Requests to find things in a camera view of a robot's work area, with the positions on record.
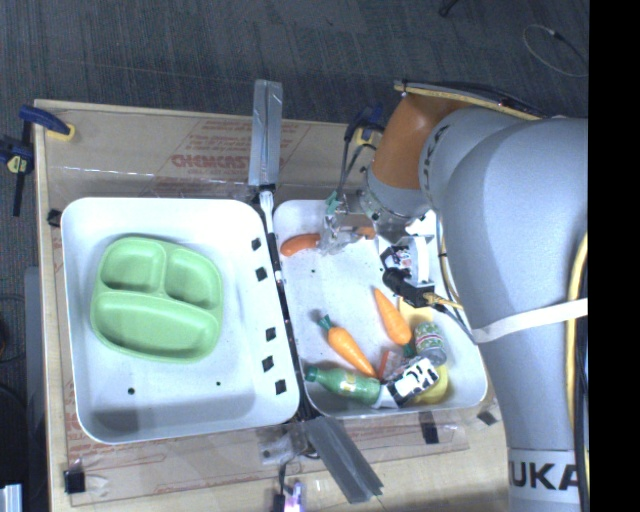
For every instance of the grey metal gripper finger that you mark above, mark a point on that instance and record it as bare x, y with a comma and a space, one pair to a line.
353, 235
331, 241

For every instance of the black cylinder on white bracket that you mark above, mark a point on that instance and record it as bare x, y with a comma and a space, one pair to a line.
411, 272

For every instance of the green and white can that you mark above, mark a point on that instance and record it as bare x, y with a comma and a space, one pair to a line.
430, 340

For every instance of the green divided plate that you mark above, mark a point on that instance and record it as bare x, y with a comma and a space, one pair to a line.
150, 320

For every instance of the orange sausage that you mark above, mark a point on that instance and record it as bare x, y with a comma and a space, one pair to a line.
299, 244

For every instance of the thin orange stick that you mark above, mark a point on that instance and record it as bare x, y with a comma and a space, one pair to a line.
383, 364

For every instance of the brown cardboard board red print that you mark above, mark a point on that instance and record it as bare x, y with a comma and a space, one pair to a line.
150, 150

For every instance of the yellow banana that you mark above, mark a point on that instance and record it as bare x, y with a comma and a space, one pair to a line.
436, 391

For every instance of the orange carrot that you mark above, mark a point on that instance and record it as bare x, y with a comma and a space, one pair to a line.
347, 346
392, 320

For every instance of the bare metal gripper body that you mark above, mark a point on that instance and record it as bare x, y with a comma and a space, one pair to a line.
356, 210

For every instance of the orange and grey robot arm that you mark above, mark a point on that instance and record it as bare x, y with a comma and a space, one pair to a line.
505, 210

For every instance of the green bottle yellow label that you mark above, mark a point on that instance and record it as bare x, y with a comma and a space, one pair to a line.
347, 383

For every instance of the white plastic tray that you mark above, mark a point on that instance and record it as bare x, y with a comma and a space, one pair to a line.
165, 400
345, 285

